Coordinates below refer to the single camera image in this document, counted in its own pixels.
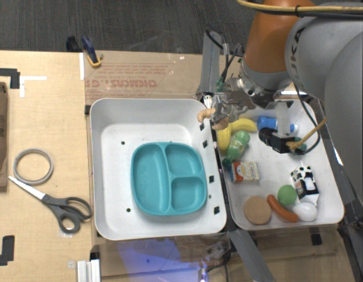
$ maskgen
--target yellow cable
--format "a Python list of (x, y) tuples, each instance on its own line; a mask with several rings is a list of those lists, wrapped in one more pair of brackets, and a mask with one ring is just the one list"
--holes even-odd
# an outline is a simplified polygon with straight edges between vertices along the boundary
[[(257, 9), (259, 11), (295, 12), (293, 6), (274, 6), (252, 3), (244, 0), (236, 0), (239, 4)], [(300, 6), (298, 13), (302, 12), (362, 12), (362, 6)]]
[(301, 139), (300, 141), (289, 141), (286, 142), (286, 145), (291, 149), (291, 150), (295, 150), (296, 148), (298, 148), (299, 146), (301, 146), (305, 141), (308, 140), (309, 137), (311, 137), (313, 135), (314, 132), (316, 132), (317, 130), (319, 130), (320, 128), (322, 128), (322, 126), (325, 124), (325, 122), (327, 121), (326, 118), (324, 118), (320, 124), (318, 126), (316, 126), (312, 131), (310, 131), (306, 136), (304, 136), (303, 139)]

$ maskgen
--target toy sausage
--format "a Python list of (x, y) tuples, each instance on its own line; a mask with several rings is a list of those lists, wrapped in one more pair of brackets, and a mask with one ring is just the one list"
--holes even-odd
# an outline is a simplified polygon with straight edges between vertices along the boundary
[(279, 216), (282, 218), (292, 222), (296, 223), (299, 220), (299, 216), (297, 216), (295, 213), (290, 212), (283, 208), (281, 204), (277, 201), (274, 195), (269, 194), (266, 198), (266, 201), (270, 205), (270, 207), (273, 209), (274, 212), (276, 212)]

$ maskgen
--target scissors blade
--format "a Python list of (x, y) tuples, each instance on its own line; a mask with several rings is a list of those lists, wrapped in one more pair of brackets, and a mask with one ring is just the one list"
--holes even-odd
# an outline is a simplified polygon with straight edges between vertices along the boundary
[(43, 199), (43, 196), (46, 195), (45, 193), (40, 192), (39, 190), (33, 188), (32, 186), (29, 186), (29, 185), (27, 185), (25, 183), (22, 183), (21, 181), (19, 181), (15, 177), (9, 176), (8, 178), (9, 178), (9, 180), (11, 180), (15, 184), (17, 184), (18, 186), (20, 186), (21, 188), (23, 188), (24, 190), (26, 190), (30, 194), (34, 195), (39, 200), (42, 200)]

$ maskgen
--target yellow banana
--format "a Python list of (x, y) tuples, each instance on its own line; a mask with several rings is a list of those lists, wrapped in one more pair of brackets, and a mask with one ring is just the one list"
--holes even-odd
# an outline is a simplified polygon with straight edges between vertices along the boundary
[(217, 144), (219, 149), (226, 150), (230, 145), (231, 133), (235, 133), (239, 130), (245, 130), (246, 132), (256, 132), (257, 125), (248, 118), (239, 118), (238, 120), (229, 123), (225, 129), (217, 131)]

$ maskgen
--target tape roll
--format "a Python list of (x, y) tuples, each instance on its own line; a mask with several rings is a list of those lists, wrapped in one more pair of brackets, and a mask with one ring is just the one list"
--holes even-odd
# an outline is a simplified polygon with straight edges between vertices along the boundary
[[(47, 174), (44, 177), (42, 177), (42, 178), (40, 178), (38, 180), (26, 180), (22, 176), (20, 176), (20, 174), (17, 171), (18, 162), (24, 156), (29, 155), (31, 153), (38, 153), (38, 154), (44, 156), (47, 159), (47, 161), (48, 161), (48, 163), (50, 165)], [(23, 182), (25, 184), (28, 184), (28, 185), (39, 185), (39, 184), (44, 183), (45, 181), (47, 181), (51, 177), (52, 172), (53, 172), (53, 160), (51, 158), (51, 155), (48, 152), (44, 151), (43, 149), (39, 149), (39, 148), (29, 148), (29, 149), (25, 149), (25, 150), (21, 151), (17, 155), (17, 157), (15, 158), (15, 160), (13, 162), (13, 174), (14, 174), (14, 176), (18, 180), (20, 180), (21, 182)]]

